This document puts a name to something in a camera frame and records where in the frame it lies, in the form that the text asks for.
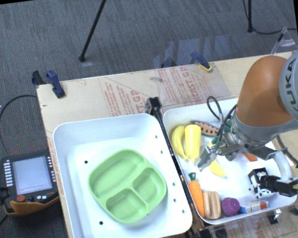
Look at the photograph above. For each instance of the purple grapes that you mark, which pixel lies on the purple grapes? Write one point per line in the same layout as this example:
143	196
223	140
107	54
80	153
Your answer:
230	206

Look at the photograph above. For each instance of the red watermelon slice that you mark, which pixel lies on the red watermelon slice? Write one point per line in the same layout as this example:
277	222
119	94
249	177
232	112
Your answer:
206	129

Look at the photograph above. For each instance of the black cylinder on white bracket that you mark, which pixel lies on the black cylinder on white bracket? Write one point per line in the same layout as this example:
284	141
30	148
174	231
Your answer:
275	183

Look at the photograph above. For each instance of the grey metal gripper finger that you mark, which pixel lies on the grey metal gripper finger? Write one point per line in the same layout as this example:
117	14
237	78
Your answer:
210	162
204	157

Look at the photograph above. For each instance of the black and white carton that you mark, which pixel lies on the black and white carton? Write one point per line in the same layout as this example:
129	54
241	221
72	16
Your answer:
257	183

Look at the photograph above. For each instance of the white plastic tray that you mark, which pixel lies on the white plastic tray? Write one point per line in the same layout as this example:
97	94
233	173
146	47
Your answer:
237	183
79	208

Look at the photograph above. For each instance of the small orange sausage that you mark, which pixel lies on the small orange sausage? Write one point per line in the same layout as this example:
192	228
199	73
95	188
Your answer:
251	157

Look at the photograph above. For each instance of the orange carrot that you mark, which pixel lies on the orange carrot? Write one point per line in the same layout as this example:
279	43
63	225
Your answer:
196	194

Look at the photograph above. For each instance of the blue white orange carton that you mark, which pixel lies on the blue white orange carton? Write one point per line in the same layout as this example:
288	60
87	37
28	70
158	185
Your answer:
253	206

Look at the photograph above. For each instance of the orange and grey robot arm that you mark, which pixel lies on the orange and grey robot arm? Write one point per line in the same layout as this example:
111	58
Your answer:
264	99

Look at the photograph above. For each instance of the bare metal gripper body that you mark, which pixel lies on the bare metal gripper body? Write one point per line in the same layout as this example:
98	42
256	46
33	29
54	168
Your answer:
231	145

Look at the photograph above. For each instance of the small yellow banana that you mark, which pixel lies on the small yellow banana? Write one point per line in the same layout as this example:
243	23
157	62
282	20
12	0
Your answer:
217	169

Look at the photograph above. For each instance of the green divided plate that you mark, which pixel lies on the green divided plate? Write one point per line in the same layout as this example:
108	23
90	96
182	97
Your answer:
125	185

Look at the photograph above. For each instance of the brown cardboard board red print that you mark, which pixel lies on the brown cardboard board red print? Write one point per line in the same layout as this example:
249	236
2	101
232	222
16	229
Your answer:
86	102

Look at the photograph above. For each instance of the tan hot dog bun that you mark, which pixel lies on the tan hot dog bun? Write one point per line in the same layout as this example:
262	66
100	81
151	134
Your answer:
212	205

